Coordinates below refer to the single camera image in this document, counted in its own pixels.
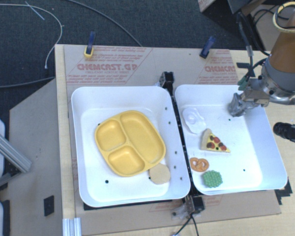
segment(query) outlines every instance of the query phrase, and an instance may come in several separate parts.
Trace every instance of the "wooden table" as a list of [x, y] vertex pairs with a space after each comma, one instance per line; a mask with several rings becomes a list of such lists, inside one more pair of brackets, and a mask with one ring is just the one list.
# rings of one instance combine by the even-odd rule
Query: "wooden table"
[[[57, 98], [58, 98], [58, 118], [59, 118], [59, 145], [61, 163], [61, 189], [62, 189], [62, 213], [64, 219], [76, 217], [74, 204], [74, 189], [72, 175], [72, 161], [69, 135], [68, 102], [66, 94], [66, 78], [64, 69], [63, 45], [56, 45], [56, 74], [57, 74]], [[246, 51], [231, 51], [234, 63], [248, 62]], [[260, 52], [254, 52], [254, 60], [265, 58]], [[245, 69], [236, 67], [238, 77], [241, 78]], [[256, 74], [260, 73], [260, 68], [255, 69]], [[276, 122], [295, 123], [295, 107], [281, 106], [270, 103], [266, 108], [266, 113], [271, 126]], [[283, 158], [284, 165], [291, 183], [293, 194], [283, 198], [281, 206], [282, 214], [264, 217], [253, 217], [245, 219], [216, 221], [198, 224], [201, 236], [295, 236], [295, 143], [275, 136], [278, 148]], [[122, 232], [115, 234], [104, 234], [105, 236], [169, 236], [180, 229], [180, 226], [164, 227], [149, 230], [132, 232]], [[180, 233], [181, 236], [196, 235], [194, 225], [189, 223]]]

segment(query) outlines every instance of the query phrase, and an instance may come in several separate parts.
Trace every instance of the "yellow plate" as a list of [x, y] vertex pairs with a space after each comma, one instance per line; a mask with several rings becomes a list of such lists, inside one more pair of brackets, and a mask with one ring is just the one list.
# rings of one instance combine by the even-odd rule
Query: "yellow plate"
[[166, 153], [158, 131], [138, 111], [122, 112], [99, 124], [95, 141], [110, 168], [123, 177], [149, 170]]

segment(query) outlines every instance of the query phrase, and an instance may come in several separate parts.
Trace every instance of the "toy pizza slice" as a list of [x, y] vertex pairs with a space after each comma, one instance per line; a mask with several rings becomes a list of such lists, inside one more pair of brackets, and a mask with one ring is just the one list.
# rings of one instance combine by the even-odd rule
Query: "toy pizza slice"
[[221, 140], [207, 128], [202, 136], [201, 149], [215, 152], [231, 152]]

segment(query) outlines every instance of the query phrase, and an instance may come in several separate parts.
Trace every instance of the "beige round disc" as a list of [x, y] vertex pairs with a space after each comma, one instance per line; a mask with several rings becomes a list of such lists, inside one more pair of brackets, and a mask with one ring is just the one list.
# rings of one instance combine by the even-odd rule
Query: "beige round disc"
[[156, 184], [164, 184], [171, 179], [171, 173], [168, 167], [160, 163], [151, 168], [148, 174], [151, 181]]

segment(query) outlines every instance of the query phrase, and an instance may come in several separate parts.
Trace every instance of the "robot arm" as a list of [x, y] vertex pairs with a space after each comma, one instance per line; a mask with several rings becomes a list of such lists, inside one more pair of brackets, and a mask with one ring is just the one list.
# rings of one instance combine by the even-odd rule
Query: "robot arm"
[[[235, 93], [229, 104], [233, 117], [244, 115], [247, 110], [259, 105], [266, 107], [269, 102], [295, 105], [295, 10], [286, 27], [277, 24], [278, 14], [287, 6], [295, 6], [295, 2], [283, 4], [273, 16], [273, 23], [281, 32], [271, 54], [261, 60], [261, 75], [250, 78], [247, 74], [238, 83], [243, 93]], [[279, 122], [273, 131], [295, 142], [295, 125]]]

